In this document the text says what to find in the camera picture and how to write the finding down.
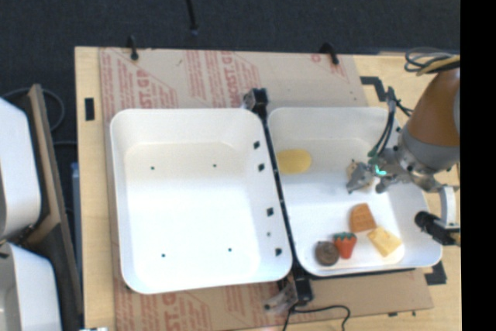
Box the yellow oval toy bread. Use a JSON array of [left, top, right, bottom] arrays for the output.
[[275, 148, 313, 176]]

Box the brown round toy biscuit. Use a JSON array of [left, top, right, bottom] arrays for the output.
[[314, 240, 340, 267]]

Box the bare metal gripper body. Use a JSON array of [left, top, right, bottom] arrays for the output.
[[376, 145, 445, 192]]

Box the black block with thin wires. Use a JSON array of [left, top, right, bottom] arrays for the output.
[[267, 275, 315, 313], [243, 87, 270, 114]]

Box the orange toy bread slice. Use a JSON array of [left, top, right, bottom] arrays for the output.
[[349, 202, 377, 234]]

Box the thin black rod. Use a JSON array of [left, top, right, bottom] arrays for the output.
[[258, 106, 309, 284]]

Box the brown cardboard board red print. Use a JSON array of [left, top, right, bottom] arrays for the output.
[[98, 47, 436, 331]]

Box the orange toy carrot green top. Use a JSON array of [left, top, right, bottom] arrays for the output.
[[332, 231, 358, 260]]

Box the white plastic tray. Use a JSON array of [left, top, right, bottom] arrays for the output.
[[267, 105, 444, 278], [109, 107, 294, 295]]

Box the black cylinder on white bracket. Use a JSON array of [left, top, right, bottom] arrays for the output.
[[414, 184, 461, 247]]

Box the yellow toy cheese wedge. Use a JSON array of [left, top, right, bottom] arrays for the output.
[[367, 226, 404, 258]]

